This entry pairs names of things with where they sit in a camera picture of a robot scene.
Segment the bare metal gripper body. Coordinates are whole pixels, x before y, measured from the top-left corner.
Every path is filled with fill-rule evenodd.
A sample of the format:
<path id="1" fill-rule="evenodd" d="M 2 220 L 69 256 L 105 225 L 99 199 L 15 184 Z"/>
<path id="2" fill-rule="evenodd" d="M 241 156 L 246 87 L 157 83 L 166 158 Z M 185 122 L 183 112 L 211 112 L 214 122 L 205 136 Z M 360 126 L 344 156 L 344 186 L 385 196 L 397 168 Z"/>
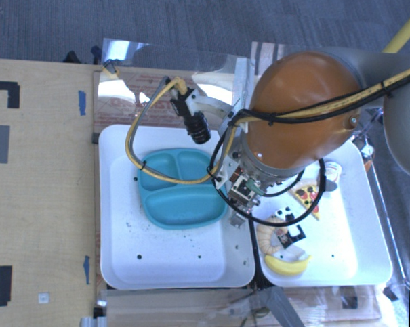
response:
<path id="1" fill-rule="evenodd" d="M 224 170 L 227 194 L 232 203 L 245 213 L 260 204 L 266 193 L 267 179 L 264 165 L 256 157 L 231 152 L 225 158 Z"/>

